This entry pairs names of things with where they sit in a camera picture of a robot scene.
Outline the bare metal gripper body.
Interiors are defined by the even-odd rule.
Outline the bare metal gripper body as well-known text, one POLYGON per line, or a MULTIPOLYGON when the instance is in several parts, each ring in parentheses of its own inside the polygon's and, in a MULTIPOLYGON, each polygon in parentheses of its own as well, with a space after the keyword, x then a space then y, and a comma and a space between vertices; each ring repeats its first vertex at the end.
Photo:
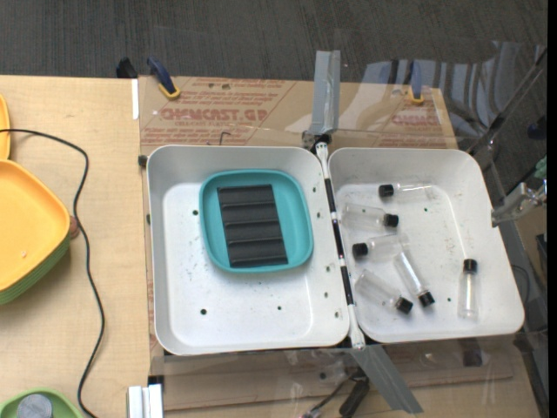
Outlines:
POLYGON ((523 205, 544 205, 547 203, 547 180, 543 179, 540 184, 531 188, 526 182, 520 183, 523 195, 523 205))

